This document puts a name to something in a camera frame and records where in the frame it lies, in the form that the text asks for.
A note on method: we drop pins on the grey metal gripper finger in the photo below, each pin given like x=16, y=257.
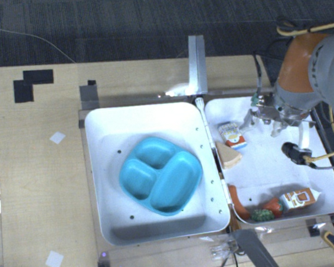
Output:
x=277, y=128
x=247, y=121

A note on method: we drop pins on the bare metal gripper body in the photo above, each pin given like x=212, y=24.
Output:
x=268, y=109

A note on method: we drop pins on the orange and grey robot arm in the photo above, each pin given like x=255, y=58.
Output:
x=296, y=66

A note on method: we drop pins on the white and red packet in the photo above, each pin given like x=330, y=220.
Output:
x=232, y=136

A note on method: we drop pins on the tan pizza slice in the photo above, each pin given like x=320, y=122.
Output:
x=227, y=156

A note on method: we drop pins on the white plastic tray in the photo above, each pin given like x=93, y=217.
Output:
x=116, y=218
x=266, y=173

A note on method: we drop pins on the orange and white carton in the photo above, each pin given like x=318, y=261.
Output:
x=300, y=199

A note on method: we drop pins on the orange carrot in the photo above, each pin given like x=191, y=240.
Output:
x=275, y=206

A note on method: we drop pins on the red sausage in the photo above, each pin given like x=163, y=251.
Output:
x=238, y=201

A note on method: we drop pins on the green broccoli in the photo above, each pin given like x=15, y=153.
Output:
x=261, y=215

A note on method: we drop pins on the blue divided plate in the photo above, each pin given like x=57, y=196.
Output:
x=172, y=185

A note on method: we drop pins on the black cylinder on white bracket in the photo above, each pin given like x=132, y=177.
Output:
x=295, y=152

